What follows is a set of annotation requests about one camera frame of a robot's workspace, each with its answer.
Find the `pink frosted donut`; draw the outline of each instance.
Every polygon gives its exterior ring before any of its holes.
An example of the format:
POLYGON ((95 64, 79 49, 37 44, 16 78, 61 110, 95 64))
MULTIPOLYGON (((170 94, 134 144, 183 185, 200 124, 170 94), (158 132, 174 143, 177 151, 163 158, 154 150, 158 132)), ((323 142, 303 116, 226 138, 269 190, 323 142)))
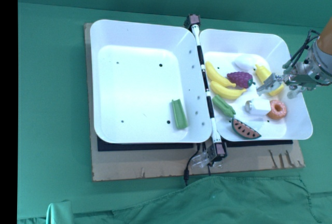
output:
POLYGON ((278 100, 270 101, 271 111, 267 114, 273 120, 280 120, 287 114, 287 108, 285 104, 278 100))

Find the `purple grapes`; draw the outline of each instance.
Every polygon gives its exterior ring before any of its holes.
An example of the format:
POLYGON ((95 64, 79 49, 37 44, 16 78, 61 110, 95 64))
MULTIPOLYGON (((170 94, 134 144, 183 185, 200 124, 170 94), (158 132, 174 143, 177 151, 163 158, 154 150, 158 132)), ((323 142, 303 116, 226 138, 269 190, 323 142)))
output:
POLYGON ((233 72, 227 74, 229 81, 235 83, 237 86, 241 88, 249 88, 253 82, 253 76, 247 72, 233 72))

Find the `white toy egg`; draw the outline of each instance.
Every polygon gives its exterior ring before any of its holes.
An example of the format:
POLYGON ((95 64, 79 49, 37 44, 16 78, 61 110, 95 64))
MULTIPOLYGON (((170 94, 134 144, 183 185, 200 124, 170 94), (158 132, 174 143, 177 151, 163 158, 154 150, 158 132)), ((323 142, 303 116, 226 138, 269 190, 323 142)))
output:
POLYGON ((240 69, 249 71, 255 67, 255 59, 250 54, 242 54, 235 58, 234 63, 240 69))

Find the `watermelon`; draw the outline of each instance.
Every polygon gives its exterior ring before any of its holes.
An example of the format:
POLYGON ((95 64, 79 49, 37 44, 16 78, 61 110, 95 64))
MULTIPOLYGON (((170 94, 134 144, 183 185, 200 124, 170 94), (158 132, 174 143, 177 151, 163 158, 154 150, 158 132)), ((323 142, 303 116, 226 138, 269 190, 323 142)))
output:
POLYGON ((246 139, 256 139, 261 137, 261 135, 257 131, 236 118, 232 118, 231 123, 233 130, 241 137, 244 137, 246 139))

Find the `white tray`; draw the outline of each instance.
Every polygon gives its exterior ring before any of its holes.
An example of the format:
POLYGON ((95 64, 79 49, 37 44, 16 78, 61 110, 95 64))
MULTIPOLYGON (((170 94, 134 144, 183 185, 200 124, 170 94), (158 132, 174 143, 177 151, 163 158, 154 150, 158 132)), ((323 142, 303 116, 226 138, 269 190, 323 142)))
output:
MULTIPOLYGON (((243 71, 234 63, 236 57, 249 55, 259 65, 264 65, 271 72, 282 75, 282 65, 289 60, 290 54, 286 42, 272 34, 246 33, 207 29, 200 34, 204 60, 210 61, 217 71, 227 76, 228 73, 243 71)), ((287 115, 275 121, 267 116, 250 115, 244 109, 245 102, 258 97, 256 88, 261 85, 254 73, 254 68, 248 73, 253 75, 256 85, 251 85, 235 101, 226 100, 236 111, 236 118, 249 125, 261 134, 259 140, 287 140, 307 139, 312 135, 313 128, 302 93, 296 98, 289 99, 288 87, 276 96, 261 95, 264 99, 278 99, 285 103, 287 115)), ((229 123, 230 118, 225 117, 219 109, 214 108, 218 132, 229 141, 245 141, 236 135, 229 123)))
POLYGON ((183 27, 92 24, 94 129, 109 143, 197 143, 212 131, 196 42, 183 27), (177 129, 172 100, 188 127, 177 129))

